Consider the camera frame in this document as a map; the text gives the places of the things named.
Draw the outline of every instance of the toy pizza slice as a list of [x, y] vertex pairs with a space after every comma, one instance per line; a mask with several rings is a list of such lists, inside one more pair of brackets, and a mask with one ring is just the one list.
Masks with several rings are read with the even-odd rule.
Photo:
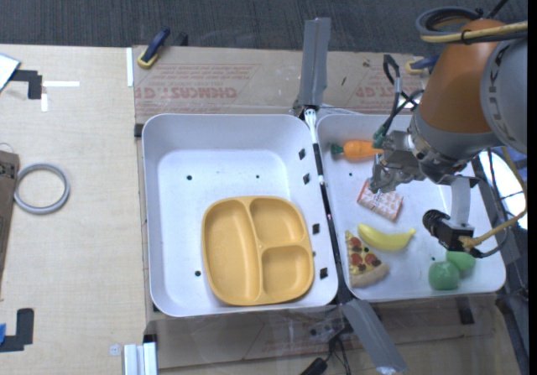
[[345, 231], [347, 244], [349, 282], [352, 287], [366, 287], [384, 278], [389, 266], [380, 260], [362, 241]]

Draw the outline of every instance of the pepperoni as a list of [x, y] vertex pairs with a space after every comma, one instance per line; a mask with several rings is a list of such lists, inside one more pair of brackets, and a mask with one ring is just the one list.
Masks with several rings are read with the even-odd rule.
[[366, 263], [367, 263], [367, 264], [372, 264], [375, 260], [377, 260], [377, 256], [375, 256], [375, 255], [372, 254], [372, 253], [369, 253], [369, 254], [366, 256]]
[[354, 247], [355, 245], [357, 247], [362, 246], [362, 241], [360, 241], [357, 237], [352, 237], [351, 239], [349, 239], [349, 243], [351, 244], [352, 247]]
[[362, 258], [360, 257], [360, 254], [351, 254], [351, 264], [354, 266], [358, 266], [359, 264], [362, 264]]

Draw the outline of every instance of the yellow cable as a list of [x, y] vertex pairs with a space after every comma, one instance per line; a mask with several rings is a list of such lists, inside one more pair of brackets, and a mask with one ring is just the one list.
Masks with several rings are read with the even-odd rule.
[[[528, 30], [528, 21], [505, 24], [496, 28], [470, 30], [464, 33], [464, 39], [475, 39], [491, 35], [511, 34], [513, 32], [521, 32]], [[446, 34], [446, 35], [421, 35], [421, 38], [428, 43], [449, 43], [460, 41], [461, 34]]]
[[522, 192], [524, 194], [524, 209], [513, 218], [510, 218], [509, 220], [503, 222], [502, 224], [494, 227], [487, 233], [481, 235], [480, 237], [459, 237], [459, 240], [462, 242], [462, 246], [464, 248], [472, 248], [477, 245], [479, 245], [481, 242], [483, 242], [485, 239], [490, 238], [492, 235], [495, 235], [496, 233], [502, 231], [506, 227], [511, 226], [515, 222], [517, 222], [521, 217], [523, 217], [526, 212], [528, 212], [528, 191], [526, 190], [526, 185], [524, 181], [522, 180], [522, 177], [520, 176], [519, 172], [517, 171], [517, 168], [511, 159], [511, 156], [509, 155], [509, 152], [505, 147], [502, 147], [503, 156], [505, 157], [505, 160], [507, 164], [509, 165], [509, 168], [513, 171], [514, 176], [516, 177], [517, 181], [520, 184], [520, 187], [522, 187]]

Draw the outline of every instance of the yellow divided plate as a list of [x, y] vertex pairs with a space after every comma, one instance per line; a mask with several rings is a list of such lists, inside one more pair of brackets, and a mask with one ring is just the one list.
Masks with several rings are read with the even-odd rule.
[[300, 297], [313, 281], [313, 254], [298, 208], [275, 196], [213, 203], [203, 215], [207, 278], [230, 305], [276, 304]]

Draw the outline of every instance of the banana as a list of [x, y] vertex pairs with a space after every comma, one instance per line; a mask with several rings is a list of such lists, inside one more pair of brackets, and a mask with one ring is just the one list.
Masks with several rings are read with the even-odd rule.
[[386, 251], [397, 251], [409, 243], [409, 239], [416, 233], [412, 227], [407, 232], [383, 233], [365, 223], [358, 224], [358, 235], [371, 247]]

